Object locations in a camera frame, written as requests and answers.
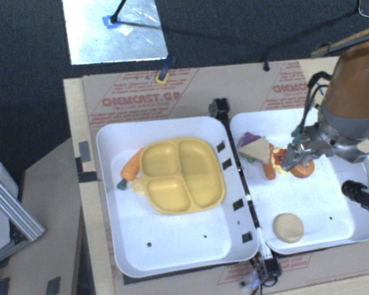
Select thin black and white rod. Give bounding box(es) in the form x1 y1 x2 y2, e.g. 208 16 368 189
215 107 273 266

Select white plastic tray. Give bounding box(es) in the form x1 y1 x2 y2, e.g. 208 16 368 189
228 97 369 260
94 107 263 282

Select brown triangular bread slice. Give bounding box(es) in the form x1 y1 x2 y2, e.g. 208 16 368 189
237 135 272 168

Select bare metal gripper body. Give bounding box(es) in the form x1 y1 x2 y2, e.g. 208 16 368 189
297 116 369 170

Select black cylinder on white bracket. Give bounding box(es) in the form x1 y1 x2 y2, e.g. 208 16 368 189
337 153 369 217

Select yellow and red pizza slice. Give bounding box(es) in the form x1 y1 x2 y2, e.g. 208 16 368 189
269 145 291 177

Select orange doughnut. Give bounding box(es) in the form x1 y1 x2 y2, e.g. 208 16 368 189
288 156 317 180

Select orange sausage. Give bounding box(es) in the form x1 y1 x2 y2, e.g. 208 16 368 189
260 143 280 182

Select orange carrot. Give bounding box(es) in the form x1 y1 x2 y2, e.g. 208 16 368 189
112 147 150 191

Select pale yellow toy food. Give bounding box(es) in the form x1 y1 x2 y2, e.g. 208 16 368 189
131 176 150 198

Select yellow divided plate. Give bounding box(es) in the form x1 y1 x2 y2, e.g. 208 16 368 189
136 133 229 219

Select beige round biscuit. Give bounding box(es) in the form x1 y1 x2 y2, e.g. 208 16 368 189
270 210 307 246

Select purple grapes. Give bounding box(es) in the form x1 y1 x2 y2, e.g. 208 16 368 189
238 130 262 148

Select brown cardboard board red print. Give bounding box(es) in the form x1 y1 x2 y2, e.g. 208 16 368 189
80 42 369 295

